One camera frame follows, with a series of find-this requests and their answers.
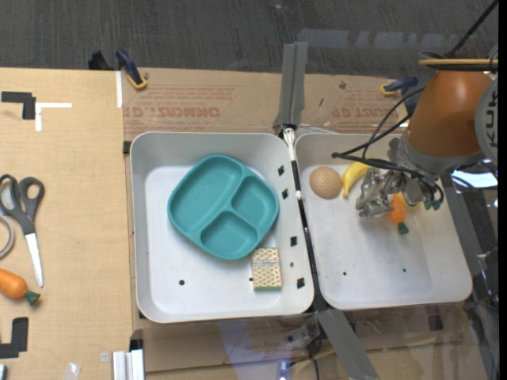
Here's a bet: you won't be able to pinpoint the teal divided plate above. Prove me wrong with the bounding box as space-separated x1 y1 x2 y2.
166 154 281 262

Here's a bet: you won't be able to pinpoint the white plastic tray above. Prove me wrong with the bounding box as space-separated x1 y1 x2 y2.
295 132 474 312
129 131 316 325

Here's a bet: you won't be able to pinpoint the orange and white patterned carton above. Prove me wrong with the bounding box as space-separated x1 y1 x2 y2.
250 247 284 292

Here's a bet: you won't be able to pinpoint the beige round ball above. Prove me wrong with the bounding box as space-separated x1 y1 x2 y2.
308 166 344 201

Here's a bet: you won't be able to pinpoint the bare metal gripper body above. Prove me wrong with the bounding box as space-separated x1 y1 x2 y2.
366 167 436 207

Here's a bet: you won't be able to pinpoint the brown cardboard board red print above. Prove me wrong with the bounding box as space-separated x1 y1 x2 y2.
120 67 478 374

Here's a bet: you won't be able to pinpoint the orange carrot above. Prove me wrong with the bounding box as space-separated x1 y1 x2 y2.
0 268 42 307
387 192 410 236

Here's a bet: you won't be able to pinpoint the grey handled scissors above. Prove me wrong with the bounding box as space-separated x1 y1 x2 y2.
0 173 46 290

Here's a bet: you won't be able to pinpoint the grey tape roll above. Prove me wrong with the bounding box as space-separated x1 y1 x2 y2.
0 215 16 260

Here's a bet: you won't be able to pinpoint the yellow banana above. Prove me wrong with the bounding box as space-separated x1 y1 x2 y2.
341 161 375 199

